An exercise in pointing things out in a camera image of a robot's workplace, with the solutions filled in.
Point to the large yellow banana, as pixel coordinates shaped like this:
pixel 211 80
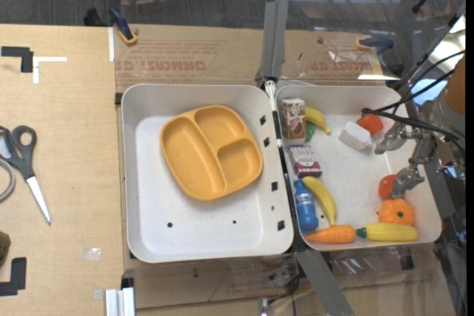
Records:
pixel 322 194

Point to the brown object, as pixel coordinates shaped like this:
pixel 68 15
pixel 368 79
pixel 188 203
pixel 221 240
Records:
pixel 3 248

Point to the white plastic tray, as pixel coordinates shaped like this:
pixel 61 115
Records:
pixel 352 177
pixel 203 233

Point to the brown and white carton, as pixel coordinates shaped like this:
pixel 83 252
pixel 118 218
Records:
pixel 293 118

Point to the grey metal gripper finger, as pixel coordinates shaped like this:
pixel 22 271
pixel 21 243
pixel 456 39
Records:
pixel 389 140
pixel 405 179

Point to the red toy pepper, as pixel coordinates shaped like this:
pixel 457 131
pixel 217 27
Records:
pixel 371 124

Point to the orange pumpkin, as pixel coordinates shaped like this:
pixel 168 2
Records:
pixel 394 212

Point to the yellow corn cob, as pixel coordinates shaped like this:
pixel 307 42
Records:
pixel 392 232

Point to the yellow divided plate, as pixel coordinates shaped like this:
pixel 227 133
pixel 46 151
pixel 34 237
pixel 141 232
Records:
pixel 192 159

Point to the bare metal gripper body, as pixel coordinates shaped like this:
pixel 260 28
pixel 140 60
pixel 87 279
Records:
pixel 435 151

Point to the pink and maroon carton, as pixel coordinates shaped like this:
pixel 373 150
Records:
pixel 305 161

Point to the brown cardboard board, red print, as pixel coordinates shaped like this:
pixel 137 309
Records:
pixel 166 66

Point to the green toy vegetable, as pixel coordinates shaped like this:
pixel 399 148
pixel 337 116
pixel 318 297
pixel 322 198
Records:
pixel 309 132

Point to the blue bottle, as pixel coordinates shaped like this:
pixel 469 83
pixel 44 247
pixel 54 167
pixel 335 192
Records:
pixel 306 211

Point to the white block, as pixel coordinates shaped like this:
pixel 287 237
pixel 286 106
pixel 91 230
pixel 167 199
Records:
pixel 353 135

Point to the red tomato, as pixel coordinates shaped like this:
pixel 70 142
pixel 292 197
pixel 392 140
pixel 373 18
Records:
pixel 385 187

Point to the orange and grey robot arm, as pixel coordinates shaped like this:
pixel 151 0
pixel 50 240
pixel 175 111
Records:
pixel 457 85

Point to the small yellow banana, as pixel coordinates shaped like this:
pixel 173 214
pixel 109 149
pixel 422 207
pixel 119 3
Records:
pixel 316 116

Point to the orange carrot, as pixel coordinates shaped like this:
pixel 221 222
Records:
pixel 329 234

